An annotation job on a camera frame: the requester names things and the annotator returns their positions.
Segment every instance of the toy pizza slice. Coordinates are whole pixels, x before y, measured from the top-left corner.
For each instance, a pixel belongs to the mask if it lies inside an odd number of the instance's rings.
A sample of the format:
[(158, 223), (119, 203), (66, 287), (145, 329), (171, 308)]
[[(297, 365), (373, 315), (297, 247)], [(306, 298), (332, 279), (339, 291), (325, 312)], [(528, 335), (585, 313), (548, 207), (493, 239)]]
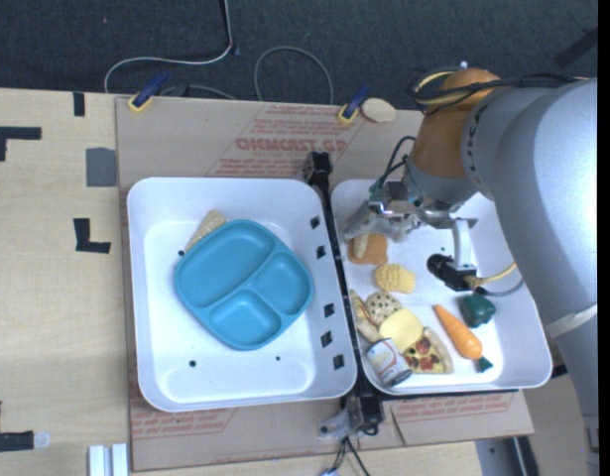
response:
[(439, 336), (429, 327), (422, 336), (404, 350), (404, 358), (416, 374), (450, 374), (452, 358)]

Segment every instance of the dark background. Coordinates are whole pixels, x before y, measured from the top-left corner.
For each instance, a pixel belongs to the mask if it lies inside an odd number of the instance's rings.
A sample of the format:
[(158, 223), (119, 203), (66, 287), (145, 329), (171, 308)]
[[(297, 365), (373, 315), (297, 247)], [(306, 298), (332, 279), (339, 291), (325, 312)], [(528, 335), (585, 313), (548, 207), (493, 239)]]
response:
[[(278, 46), (315, 55), (337, 103), (367, 83), (372, 95), (412, 108), (407, 88), (419, 71), (462, 61), (501, 77), (597, 75), (598, 0), (228, 3), (237, 55), (209, 66), (133, 63), (113, 73), (109, 91), (133, 93), (165, 70), (169, 85), (207, 85), (255, 100), (256, 61)], [(226, 45), (219, 0), (0, 0), (0, 87), (103, 91), (106, 72), (120, 60), (205, 60)], [(259, 84), (266, 100), (329, 98), (320, 68), (293, 52), (267, 57)]]

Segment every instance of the blue plate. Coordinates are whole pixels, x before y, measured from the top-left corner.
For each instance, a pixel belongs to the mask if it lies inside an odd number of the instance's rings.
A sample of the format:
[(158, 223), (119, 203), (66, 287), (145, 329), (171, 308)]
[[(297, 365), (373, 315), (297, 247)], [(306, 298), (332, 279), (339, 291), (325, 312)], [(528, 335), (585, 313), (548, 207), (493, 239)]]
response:
[(251, 220), (232, 220), (201, 238), (179, 261), (175, 288), (205, 328), (240, 350), (277, 338), (313, 297), (301, 260)]

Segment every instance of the green toy vegetable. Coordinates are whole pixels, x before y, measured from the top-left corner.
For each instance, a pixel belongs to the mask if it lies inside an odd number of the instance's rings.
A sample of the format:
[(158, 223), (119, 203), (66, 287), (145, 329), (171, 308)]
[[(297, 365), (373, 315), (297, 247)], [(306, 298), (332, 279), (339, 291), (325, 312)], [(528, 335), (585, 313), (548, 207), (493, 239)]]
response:
[(488, 298), (477, 293), (465, 297), (459, 307), (465, 324), (470, 328), (478, 328), (487, 323), (496, 313), (496, 306)]

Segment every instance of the wooden surface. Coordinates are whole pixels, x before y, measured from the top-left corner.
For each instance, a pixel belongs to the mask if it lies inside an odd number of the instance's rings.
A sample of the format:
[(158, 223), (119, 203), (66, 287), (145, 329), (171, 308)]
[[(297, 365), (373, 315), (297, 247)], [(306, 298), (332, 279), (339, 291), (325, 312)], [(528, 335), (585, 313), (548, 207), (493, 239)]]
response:
[[(42, 127), (10, 140), (0, 162), (0, 430), (51, 435), (44, 449), (0, 453), (0, 475), (85, 474), (89, 445), (129, 442), (119, 193), (88, 187), (85, 151), (115, 149), (113, 96), (0, 89), (0, 127)], [(74, 218), (109, 254), (75, 251)], [(474, 442), (361, 454), (372, 475), (482, 474)], [(148, 474), (316, 475), (333, 456)], [(361, 474), (347, 455), (342, 476)]]

